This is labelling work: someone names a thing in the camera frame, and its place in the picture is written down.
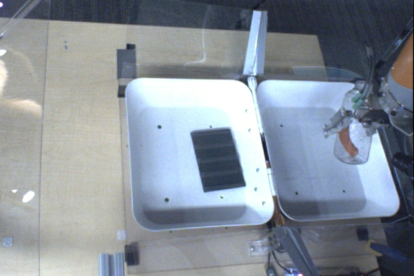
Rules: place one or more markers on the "pale wood board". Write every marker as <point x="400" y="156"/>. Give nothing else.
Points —
<point x="84" y="139"/>

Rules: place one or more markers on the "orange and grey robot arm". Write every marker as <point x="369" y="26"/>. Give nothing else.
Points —
<point x="404" y="69"/>

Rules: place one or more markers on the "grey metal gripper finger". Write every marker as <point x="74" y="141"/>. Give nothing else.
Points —
<point x="338" y="124"/>
<point x="371" y="127"/>

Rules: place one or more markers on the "white plastic tray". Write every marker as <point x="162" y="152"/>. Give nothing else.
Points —
<point x="310" y="171"/>
<point x="181" y="100"/>

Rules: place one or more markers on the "orange sausage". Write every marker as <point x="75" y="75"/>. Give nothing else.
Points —
<point x="348" y="144"/>

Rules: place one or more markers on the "black ribbed rectangular block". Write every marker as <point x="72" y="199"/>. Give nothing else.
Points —
<point x="218" y="160"/>

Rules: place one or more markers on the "clear plastic bottle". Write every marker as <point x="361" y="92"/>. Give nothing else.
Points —
<point x="362" y="148"/>

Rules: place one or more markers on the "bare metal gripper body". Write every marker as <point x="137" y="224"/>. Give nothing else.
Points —
<point x="396" y="114"/>

